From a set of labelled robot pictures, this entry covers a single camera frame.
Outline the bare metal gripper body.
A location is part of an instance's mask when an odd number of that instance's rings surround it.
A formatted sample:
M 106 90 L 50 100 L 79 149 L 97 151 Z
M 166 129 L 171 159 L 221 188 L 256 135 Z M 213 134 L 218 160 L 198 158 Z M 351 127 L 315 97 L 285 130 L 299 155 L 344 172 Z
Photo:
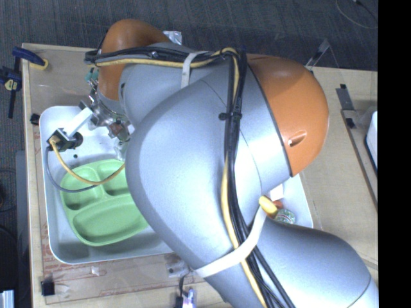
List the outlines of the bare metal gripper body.
M 125 115 L 112 111 L 102 102 L 94 102 L 89 108 L 92 111 L 91 123 L 95 128 L 106 128 L 111 139 L 117 138 L 121 142 L 130 139 L 130 122 Z

